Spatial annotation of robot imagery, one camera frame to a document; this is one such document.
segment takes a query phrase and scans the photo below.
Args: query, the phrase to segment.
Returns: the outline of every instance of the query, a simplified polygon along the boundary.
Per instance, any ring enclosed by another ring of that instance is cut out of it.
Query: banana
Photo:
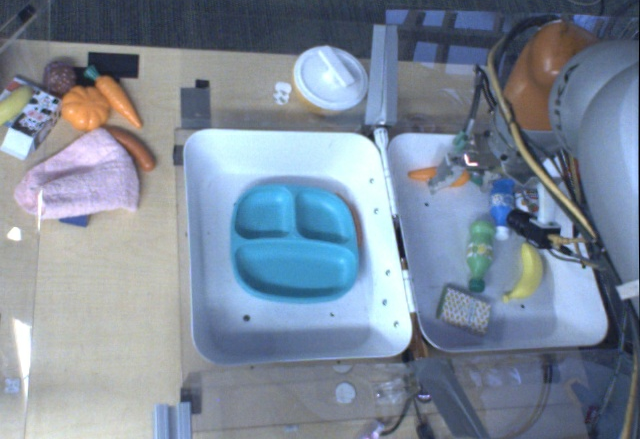
[[[502,302],[511,299],[526,299],[533,295],[542,282],[542,257],[533,245],[523,243],[520,249],[522,275],[514,288],[502,296]]]
[[[4,124],[16,117],[33,96],[33,89],[22,85],[13,91],[6,99],[0,101],[0,124]]]

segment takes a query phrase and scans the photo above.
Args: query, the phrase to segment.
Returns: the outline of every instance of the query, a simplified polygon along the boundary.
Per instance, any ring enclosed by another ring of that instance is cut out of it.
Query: orange pumpkin
[[[72,87],[62,97],[61,114],[76,130],[91,131],[109,119],[111,105],[95,87]]]

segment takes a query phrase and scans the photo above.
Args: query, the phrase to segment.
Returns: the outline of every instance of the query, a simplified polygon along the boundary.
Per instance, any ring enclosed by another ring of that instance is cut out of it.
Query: blue divided tray
[[[323,302],[358,275],[351,210],[336,194],[299,185],[260,185],[235,203],[231,259],[239,284],[276,301]]]

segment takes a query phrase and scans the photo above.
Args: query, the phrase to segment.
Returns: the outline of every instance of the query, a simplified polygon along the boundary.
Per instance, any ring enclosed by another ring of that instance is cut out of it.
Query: pink cloth
[[[16,187],[18,204],[43,219],[90,215],[138,208],[140,182],[129,153],[102,128],[78,140],[31,169]]]

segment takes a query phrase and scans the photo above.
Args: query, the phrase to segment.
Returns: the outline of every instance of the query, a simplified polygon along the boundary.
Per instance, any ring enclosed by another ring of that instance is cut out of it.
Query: table surface
[[[217,107],[227,104],[253,114],[275,114],[285,123],[292,121],[305,128],[324,127],[327,122],[310,117],[297,103],[281,107],[273,102],[275,83],[290,80],[294,56],[55,42],[27,45],[34,67],[44,67],[52,59],[83,66],[92,51],[139,55],[138,78],[122,83],[144,121],[138,134],[158,163],[153,172],[141,173],[136,212],[95,214],[87,228],[54,220],[42,222],[26,436],[151,437],[154,405],[175,404],[187,375],[182,369],[184,303],[173,164],[174,133],[180,127],[180,89],[205,79]],[[427,131],[451,132],[460,126],[456,121],[464,118],[472,92],[470,70],[460,76],[432,66],[401,63],[399,71],[399,95],[406,107],[403,118],[415,116]],[[241,116],[236,119],[240,123],[247,120]],[[127,126],[117,115],[110,124]],[[53,154],[78,135],[60,121],[40,149]],[[14,174],[15,179],[16,173],[37,159],[17,163],[4,153],[0,155],[3,186],[7,188],[13,183],[7,181],[7,174]],[[526,410],[530,404],[525,402],[522,407]],[[550,412],[560,418],[578,411],[575,400],[565,398]],[[438,436],[447,437],[437,409],[431,406],[426,412]],[[508,430],[511,421],[517,421],[516,414],[513,409],[496,408],[486,419],[497,423],[496,430]],[[283,429],[280,425],[196,437],[352,437],[360,426],[361,420],[345,419],[310,423],[304,429]],[[572,433],[586,437],[579,423]],[[414,434],[412,418],[394,437]]]

